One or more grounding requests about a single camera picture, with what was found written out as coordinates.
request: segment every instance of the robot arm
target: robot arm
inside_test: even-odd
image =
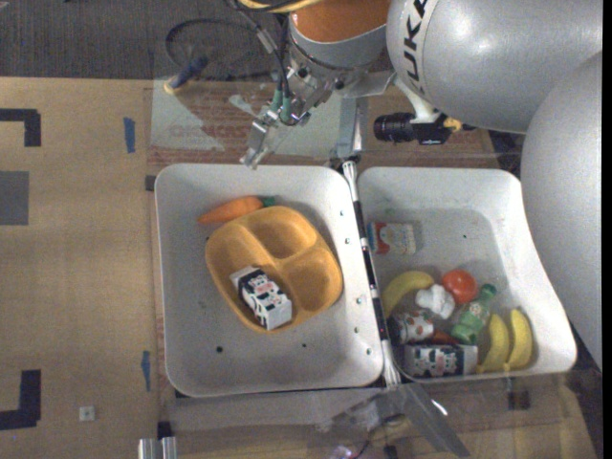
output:
[[[442,118],[450,129],[446,119],[455,118],[527,134],[522,184],[528,222],[570,319],[584,329],[601,367],[602,9],[603,0],[294,0],[276,6],[273,11],[289,14],[288,88],[253,123],[243,162],[255,168],[273,152],[279,128],[299,126],[333,93],[358,89],[386,47],[394,83],[414,105],[412,127],[440,127]],[[548,178],[546,172],[565,171],[561,162],[572,170]],[[541,199],[557,202],[542,206]],[[550,222],[551,216],[566,223]],[[569,239],[568,233],[574,242],[561,248],[555,240]],[[580,285],[596,293],[599,323],[580,315]]]

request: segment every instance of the white plastic tray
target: white plastic tray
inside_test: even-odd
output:
[[[519,307],[532,323],[533,363],[511,376],[565,372],[572,367],[577,349],[571,327],[540,263],[525,218],[520,182],[513,175],[493,169],[378,167],[359,176],[358,188],[365,223],[412,223],[422,245],[409,257],[373,256],[381,290],[408,269],[424,270],[438,283],[443,273],[465,269],[480,284],[497,288],[492,310],[505,321],[510,310]],[[481,347],[487,348],[487,337],[485,329]]]
[[[205,210],[241,195],[276,197],[304,214],[336,253],[344,292],[325,312],[275,335],[247,328],[205,262],[215,227]],[[361,387],[383,370],[383,355],[345,180],[309,166],[174,164],[155,184],[168,378],[192,397]]]
[[[535,357],[510,376],[565,372],[576,360],[572,331],[527,227],[520,182],[492,169],[371,168],[358,178],[365,222],[410,222],[421,248],[374,255],[381,291],[401,271],[440,279],[455,268],[494,284],[492,310],[520,307],[532,322]],[[361,387],[383,355],[348,184],[322,166],[174,164],[155,185],[168,378],[192,397]],[[245,327],[217,292],[204,252],[213,228],[199,214],[241,195],[275,195],[302,212],[336,253],[344,292],[324,313],[268,336]],[[480,380],[488,373],[423,382]]]

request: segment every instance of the yellow banana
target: yellow banana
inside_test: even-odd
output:
[[[393,309],[405,295],[419,289],[429,289],[434,283],[433,277],[426,272],[407,271],[397,275],[389,282],[381,295],[384,317],[391,316]]]
[[[491,337],[491,347],[482,363],[476,366],[478,374],[502,370],[510,354],[510,332],[499,315],[491,314],[489,335]]]
[[[517,309],[510,311],[510,325],[513,332],[513,350],[504,364],[505,371],[522,369],[529,364],[534,352],[534,335],[525,315]]]

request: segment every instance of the orange carrot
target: orange carrot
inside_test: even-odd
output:
[[[198,218],[198,223],[202,225],[225,223],[266,206],[271,206],[273,200],[274,197],[259,198],[254,195],[238,197],[205,212]]]
[[[456,345],[459,343],[457,339],[451,337],[448,333],[438,330],[433,331],[433,335],[428,339],[434,345]]]

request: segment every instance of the white toy figure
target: white toy figure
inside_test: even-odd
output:
[[[441,319],[448,319],[455,310],[454,298],[439,284],[434,284],[429,289],[421,289],[417,293],[415,302],[419,307],[428,309]]]

